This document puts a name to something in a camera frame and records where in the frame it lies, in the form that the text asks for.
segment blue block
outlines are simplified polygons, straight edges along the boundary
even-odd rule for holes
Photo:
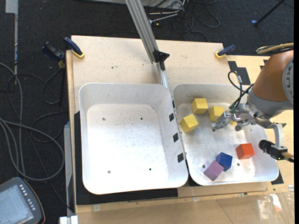
[[[220,153],[217,155],[216,157],[216,162],[218,162],[221,166],[224,167],[224,170],[223,171],[227,171],[230,169],[230,167],[232,166],[232,160],[233,160],[233,157],[228,155],[228,154],[225,154],[225,153]]]

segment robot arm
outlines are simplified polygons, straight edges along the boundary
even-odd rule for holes
[[[273,54],[256,82],[247,90],[242,91],[242,96],[247,93],[245,104],[236,100],[230,110],[225,111],[217,122],[212,124],[212,130],[225,127],[231,120],[237,122],[236,131],[246,125],[258,124],[263,128],[274,129],[275,143],[262,140],[259,147],[277,160],[287,159],[293,162],[293,155],[287,152],[284,146],[283,127],[286,124],[277,124],[270,121],[285,110],[293,110],[293,50]]]

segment black bracket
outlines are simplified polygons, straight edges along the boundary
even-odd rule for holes
[[[164,52],[162,52],[162,51],[157,51],[157,50],[155,50],[155,51],[153,52],[153,55],[154,55],[155,61],[156,61],[156,62],[160,62],[161,70],[165,70],[165,64],[164,64],[164,61],[169,57],[169,54],[164,53]]]

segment red block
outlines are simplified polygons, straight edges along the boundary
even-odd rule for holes
[[[249,159],[255,154],[251,143],[240,144],[235,150],[239,159]]]

